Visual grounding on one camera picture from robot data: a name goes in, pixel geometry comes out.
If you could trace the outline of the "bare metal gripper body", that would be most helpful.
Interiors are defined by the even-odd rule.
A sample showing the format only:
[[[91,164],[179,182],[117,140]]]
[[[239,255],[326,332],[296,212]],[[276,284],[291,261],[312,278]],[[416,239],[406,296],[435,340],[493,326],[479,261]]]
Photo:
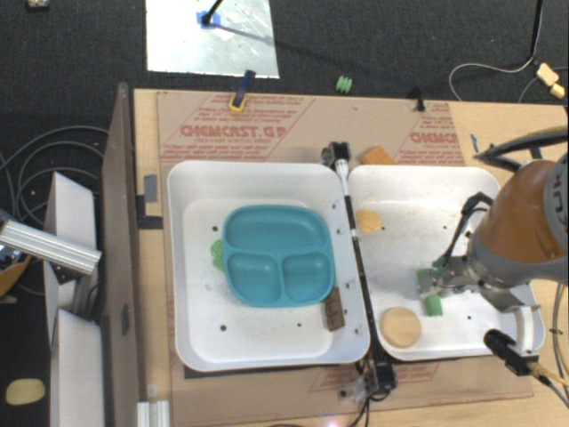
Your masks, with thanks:
[[[437,260],[437,286],[443,290],[502,289],[503,283],[493,276],[483,263],[473,257],[441,256]]]

